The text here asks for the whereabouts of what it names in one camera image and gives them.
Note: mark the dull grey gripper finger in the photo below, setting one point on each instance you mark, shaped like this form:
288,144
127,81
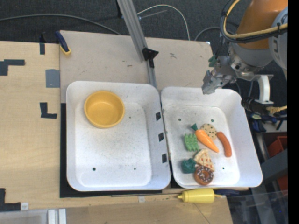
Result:
218,82
207,84

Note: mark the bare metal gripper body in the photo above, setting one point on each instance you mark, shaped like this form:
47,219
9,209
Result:
227,69

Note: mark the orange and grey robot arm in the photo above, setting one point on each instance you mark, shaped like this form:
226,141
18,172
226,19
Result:
262,13

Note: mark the white plastic tray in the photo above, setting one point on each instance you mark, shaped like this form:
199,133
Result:
112,148
187,111

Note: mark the beige dotted biscuit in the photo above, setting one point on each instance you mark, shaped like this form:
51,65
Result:
211,130

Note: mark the orange carrot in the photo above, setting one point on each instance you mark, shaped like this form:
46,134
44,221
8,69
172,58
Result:
206,139

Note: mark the green pea pods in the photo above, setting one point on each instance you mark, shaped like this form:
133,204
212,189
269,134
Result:
191,142

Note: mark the orange sausage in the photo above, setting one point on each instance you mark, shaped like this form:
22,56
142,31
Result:
225,143

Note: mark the pizza slice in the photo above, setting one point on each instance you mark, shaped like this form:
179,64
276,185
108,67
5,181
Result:
205,158

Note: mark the green broccoli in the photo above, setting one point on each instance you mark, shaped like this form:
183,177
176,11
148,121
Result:
188,166

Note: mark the brown doughnut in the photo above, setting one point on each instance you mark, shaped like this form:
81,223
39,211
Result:
198,178

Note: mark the pale wood board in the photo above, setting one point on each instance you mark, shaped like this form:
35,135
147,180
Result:
105,59

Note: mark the yellow bowl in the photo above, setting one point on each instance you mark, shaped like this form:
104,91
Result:
104,109

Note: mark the yellow squeeze bottle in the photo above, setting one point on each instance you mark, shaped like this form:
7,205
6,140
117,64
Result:
198,195

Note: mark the black cylinder on white bracket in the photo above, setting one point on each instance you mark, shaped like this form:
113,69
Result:
265,87

